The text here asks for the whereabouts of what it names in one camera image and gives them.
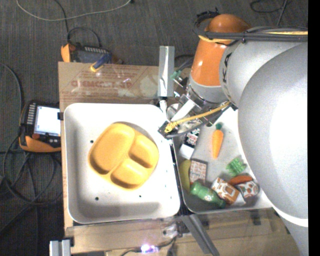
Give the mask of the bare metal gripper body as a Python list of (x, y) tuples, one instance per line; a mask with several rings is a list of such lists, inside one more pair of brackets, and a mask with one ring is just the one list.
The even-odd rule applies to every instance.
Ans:
[[(182, 94), (177, 98), (177, 105), (174, 105), (174, 121), (191, 118), (210, 112), (222, 105), (221, 102), (212, 103), (197, 96)], [(196, 117), (191, 120), (184, 121), (174, 128), (174, 134), (187, 133), (192, 128), (202, 126), (211, 121), (219, 113), (208, 114), (201, 117)]]

